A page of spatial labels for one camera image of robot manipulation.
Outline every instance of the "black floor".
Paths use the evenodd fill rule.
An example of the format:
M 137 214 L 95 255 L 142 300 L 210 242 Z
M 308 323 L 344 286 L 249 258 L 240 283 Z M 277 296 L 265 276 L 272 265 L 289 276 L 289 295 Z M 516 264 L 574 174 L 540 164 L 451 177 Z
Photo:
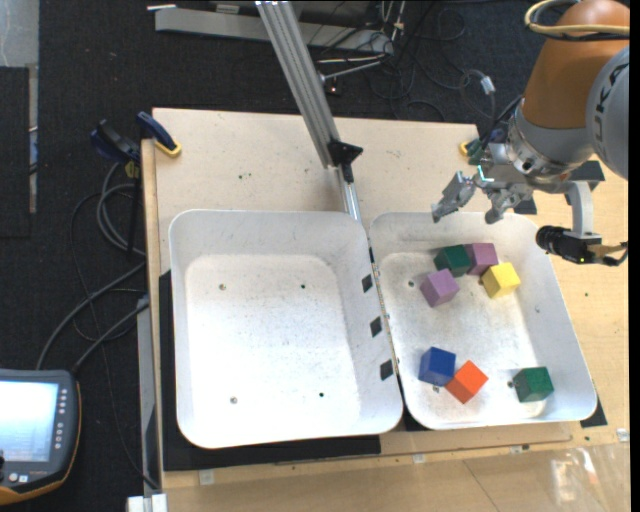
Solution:
M 159 3 L 164 2 L 41 0 L 38 211 L 28 238 L 0 239 L 2 366 L 34 368 L 53 330 L 85 297 L 72 249 L 92 291 L 143 261 L 135 255 L 127 259 L 104 240 L 95 221 L 95 198 L 77 211 L 71 241 L 76 205 L 100 191 L 110 166 L 89 140 L 101 119 L 136 139 L 135 115 L 151 107 L 297 113 L 269 43 L 156 33 L 147 5 Z M 524 28 L 531 4 L 407 2 L 405 32 L 390 61 L 395 68 L 345 77 L 342 95 L 329 98 L 334 115 L 474 123 L 485 130 L 487 118 L 457 89 L 461 70 L 480 70 L 492 78 L 498 111 L 520 94 L 544 42 Z M 320 50 L 312 54 L 320 58 Z M 489 111 L 477 80 L 467 92 L 476 108 Z M 125 183 L 126 177 L 120 173 L 114 182 Z M 130 207 L 126 197 L 111 204 L 123 231 Z M 138 214 L 141 221 L 141 209 Z M 141 229 L 137 240 L 143 248 Z M 100 332 L 135 307 L 145 286 L 140 272 L 120 286 L 124 291 L 98 301 Z M 76 327 L 63 331 L 45 367 L 69 368 L 86 349 L 78 331 L 96 336 L 90 310 L 78 316 Z M 127 459 L 114 417 L 115 411 L 123 442 L 139 464 L 135 329 L 94 353 L 79 380 L 83 432 L 68 481 L 7 510 L 123 511 L 127 497 L 142 493 L 142 479 Z

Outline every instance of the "block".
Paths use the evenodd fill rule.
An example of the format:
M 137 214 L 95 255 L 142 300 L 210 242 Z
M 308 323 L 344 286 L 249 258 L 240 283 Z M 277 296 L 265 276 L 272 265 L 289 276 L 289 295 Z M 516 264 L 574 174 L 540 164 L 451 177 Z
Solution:
M 492 299 L 508 295 L 520 286 L 516 269 L 509 262 L 489 267 L 480 276 L 480 280 Z
M 453 377 L 456 355 L 437 347 L 431 347 L 420 358 L 418 379 L 435 386 L 444 386 Z
M 481 276 L 489 267 L 500 263 L 492 243 L 466 244 L 464 248 L 471 260 L 471 267 L 467 270 L 469 275 Z
M 420 291 L 432 308 L 449 302 L 460 291 L 448 268 L 432 272 L 420 285 Z
M 553 393 L 551 376 L 546 366 L 523 368 L 513 378 L 520 402 L 537 402 Z
M 478 394 L 480 388 L 489 380 L 472 361 L 464 363 L 446 384 L 445 389 L 461 403 L 466 404 Z
M 433 261 L 438 270 L 443 268 L 451 270 L 453 277 L 463 276 L 471 267 L 471 260 L 464 245 L 443 247 Z

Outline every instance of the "wooden table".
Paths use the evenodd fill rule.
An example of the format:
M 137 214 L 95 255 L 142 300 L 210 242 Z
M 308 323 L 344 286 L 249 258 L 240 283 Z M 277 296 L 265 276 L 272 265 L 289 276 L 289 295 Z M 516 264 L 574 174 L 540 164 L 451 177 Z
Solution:
M 177 109 L 155 109 L 153 116 L 183 146 L 182 154 L 171 159 L 150 141 L 142 145 L 158 375 L 158 278 L 170 269 L 168 226 L 175 215 L 197 208 L 342 210 L 342 203 L 336 174 L 322 168 L 300 116 Z M 474 126 L 346 118 L 336 119 L 336 124 L 344 141 L 364 148 L 354 162 L 354 173 L 365 227 L 383 212 L 429 211 L 456 170 L 473 173 L 458 146 L 477 136 Z M 615 244 L 628 239 L 628 185 L 606 169 L 605 175 L 606 181 L 593 193 L 594 228 L 605 243 Z M 534 199 L 538 214 L 531 219 L 536 224 L 571 226 L 571 208 L 563 196 L 537 193 Z M 489 207 L 478 192 L 465 210 Z M 382 453 L 376 457 L 162 472 L 170 511 L 245 510 L 245 506 L 298 510 L 296 500 L 301 496 L 307 509 L 325 510 L 325 485 L 338 496 L 344 494 L 342 510 L 352 510 L 351 506 L 357 510 L 362 506 L 359 496 L 371 482 L 383 482 L 375 486 L 393 489 L 406 503 L 415 504 L 427 499 L 424 478 L 442 479 L 448 471 L 443 485 L 463 502 L 476 503 L 473 492 L 455 491 L 455 485 L 467 489 L 473 485 L 465 481 L 470 477 L 459 466 L 436 470 L 438 464 L 420 463 L 496 457 L 522 446 L 544 451 L 618 443 L 630 423 L 628 263 L 607 268 L 578 266 L 559 257 L 552 260 L 607 425 L 584 429 L 579 422 L 569 422 L 424 432 L 407 432 L 399 426 L 381 436 Z M 159 378 L 155 385 L 160 396 Z M 159 436 L 160 405 L 157 401 Z M 212 482 L 215 485 L 201 485 Z M 291 486 L 297 497 L 286 492 Z M 378 503 L 379 510 L 387 510 L 384 503 Z

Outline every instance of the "screen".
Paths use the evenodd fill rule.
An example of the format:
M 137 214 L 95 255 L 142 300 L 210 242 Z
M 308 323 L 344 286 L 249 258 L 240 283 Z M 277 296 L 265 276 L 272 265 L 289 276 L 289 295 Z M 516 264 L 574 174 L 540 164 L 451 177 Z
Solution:
M 0 381 L 0 450 L 8 461 L 49 462 L 58 384 Z

